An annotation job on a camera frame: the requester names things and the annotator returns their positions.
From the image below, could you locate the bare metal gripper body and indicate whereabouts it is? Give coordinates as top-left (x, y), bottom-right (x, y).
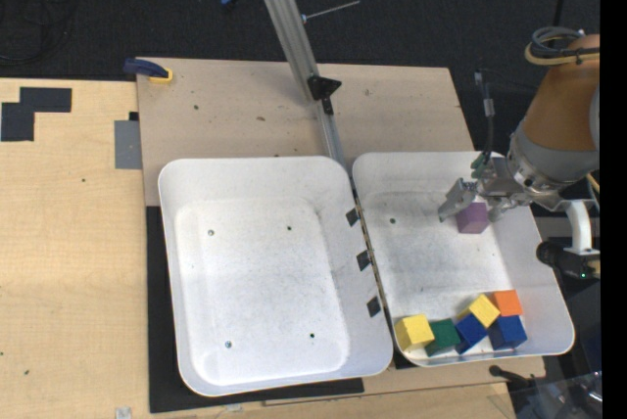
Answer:
top-left (474, 156), bottom-right (565, 213)

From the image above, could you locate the purple cube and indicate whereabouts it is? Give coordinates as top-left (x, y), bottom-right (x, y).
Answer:
top-left (456, 202), bottom-right (492, 235)

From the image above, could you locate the white plastic tray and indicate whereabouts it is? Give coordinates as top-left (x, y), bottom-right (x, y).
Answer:
top-left (351, 150), bottom-right (576, 368)
top-left (157, 155), bottom-right (395, 398)

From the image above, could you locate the orange cube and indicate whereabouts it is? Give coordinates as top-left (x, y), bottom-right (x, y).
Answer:
top-left (491, 289), bottom-right (524, 318)

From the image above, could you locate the yellow cube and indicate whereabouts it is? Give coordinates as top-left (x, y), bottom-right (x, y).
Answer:
top-left (457, 293), bottom-right (502, 329)
top-left (393, 313), bottom-right (437, 352)

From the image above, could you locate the blue cube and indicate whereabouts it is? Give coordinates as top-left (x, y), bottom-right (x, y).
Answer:
top-left (487, 314), bottom-right (529, 351)
top-left (454, 312), bottom-right (490, 355)

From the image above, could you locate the green cube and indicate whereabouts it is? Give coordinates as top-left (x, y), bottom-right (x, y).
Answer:
top-left (423, 317), bottom-right (462, 358)

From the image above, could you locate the pale wood board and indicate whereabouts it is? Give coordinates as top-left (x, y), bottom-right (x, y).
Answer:
top-left (135, 57), bottom-right (548, 408)

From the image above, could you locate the black cylinder on white bracket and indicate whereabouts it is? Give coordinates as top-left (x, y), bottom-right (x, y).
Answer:
top-left (535, 199), bottom-right (602, 282)

